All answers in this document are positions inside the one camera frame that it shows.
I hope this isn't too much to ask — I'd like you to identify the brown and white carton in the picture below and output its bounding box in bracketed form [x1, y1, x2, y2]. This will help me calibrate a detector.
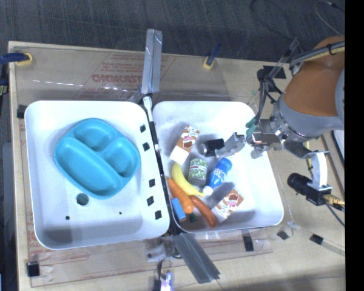
[211, 189, 244, 224]
[169, 124, 201, 166]

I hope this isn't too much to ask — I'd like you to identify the green can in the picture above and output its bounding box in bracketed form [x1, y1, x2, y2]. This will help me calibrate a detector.
[187, 158, 209, 188]

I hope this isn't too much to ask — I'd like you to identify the yellow banana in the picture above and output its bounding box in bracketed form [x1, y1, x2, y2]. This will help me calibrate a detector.
[170, 161, 206, 198]

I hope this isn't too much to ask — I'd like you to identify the blue divided plate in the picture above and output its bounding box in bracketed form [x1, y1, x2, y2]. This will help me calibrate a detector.
[53, 117, 141, 200]

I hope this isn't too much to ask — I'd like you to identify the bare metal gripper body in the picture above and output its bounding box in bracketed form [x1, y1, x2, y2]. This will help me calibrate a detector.
[246, 118, 292, 159]

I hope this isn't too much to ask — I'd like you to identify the black cylinder on white bracket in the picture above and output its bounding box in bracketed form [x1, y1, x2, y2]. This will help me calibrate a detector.
[287, 150, 334, 207]

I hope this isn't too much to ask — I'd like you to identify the white plastic tray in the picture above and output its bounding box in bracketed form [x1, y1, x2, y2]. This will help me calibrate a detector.
[24, 100, 171, 251]
[151, 101, 285, 234]

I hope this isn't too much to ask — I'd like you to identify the blue bottle white cap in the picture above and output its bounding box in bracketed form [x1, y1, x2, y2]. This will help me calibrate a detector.
[202, 157, 233, 196]

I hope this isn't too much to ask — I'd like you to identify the black can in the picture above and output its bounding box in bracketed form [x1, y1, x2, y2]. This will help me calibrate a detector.
[200, 138, 226, 158]

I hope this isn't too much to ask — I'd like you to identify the red sausage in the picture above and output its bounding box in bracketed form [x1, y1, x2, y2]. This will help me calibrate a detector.
[189, 195, 218, 228]

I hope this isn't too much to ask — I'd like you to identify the orange carrot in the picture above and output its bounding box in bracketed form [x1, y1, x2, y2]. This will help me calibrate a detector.
[167, 177, 199, 223]

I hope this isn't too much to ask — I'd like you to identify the brown cardboard board red print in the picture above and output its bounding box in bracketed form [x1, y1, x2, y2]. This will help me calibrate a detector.
[13, 47, 295, 287]

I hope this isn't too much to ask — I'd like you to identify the blue block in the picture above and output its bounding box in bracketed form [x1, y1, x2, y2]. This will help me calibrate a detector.
[170, 197, 187, 222]

